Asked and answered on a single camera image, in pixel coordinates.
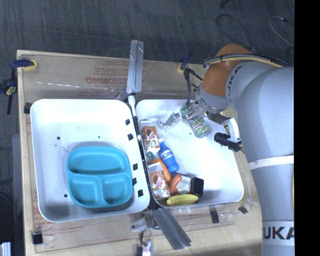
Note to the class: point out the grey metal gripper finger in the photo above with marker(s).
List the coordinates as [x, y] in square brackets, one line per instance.
[218, 118]
[171, 121]

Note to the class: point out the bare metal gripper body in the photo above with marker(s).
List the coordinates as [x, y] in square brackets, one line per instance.
[198, 110]

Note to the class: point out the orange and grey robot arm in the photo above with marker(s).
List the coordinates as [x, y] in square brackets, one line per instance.
[265, 112]

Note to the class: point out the green and white can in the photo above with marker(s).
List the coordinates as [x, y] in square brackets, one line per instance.
[200, 127]

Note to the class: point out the brown and white carton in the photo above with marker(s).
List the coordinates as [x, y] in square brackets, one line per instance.
[150, 138]
[158, 182]

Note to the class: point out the blue plastic bottle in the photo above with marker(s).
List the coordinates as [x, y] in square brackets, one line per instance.
[168, 157]

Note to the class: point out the orange carrot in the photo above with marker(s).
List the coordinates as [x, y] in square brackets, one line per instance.
[165, 168]

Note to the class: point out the white plastic tray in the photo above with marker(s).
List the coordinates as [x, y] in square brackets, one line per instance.
[215, 172]
[82, 120]

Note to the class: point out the orange sausage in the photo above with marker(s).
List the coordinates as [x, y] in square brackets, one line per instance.
[175, 182]

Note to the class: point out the white and orange packet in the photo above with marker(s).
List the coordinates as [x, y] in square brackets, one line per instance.
[184, 185]

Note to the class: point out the black box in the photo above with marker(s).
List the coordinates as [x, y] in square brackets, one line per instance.
[197, 187]

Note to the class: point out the yellow banana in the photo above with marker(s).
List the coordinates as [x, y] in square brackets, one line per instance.
[182, 199]

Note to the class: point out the blue divided plate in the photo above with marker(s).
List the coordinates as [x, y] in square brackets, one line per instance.
[98, 180]

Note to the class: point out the brown cardboard board red print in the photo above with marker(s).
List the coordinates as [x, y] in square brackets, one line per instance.
[75, 75]

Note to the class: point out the black cylinder on white bracket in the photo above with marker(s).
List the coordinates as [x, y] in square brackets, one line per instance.
[226, 140]

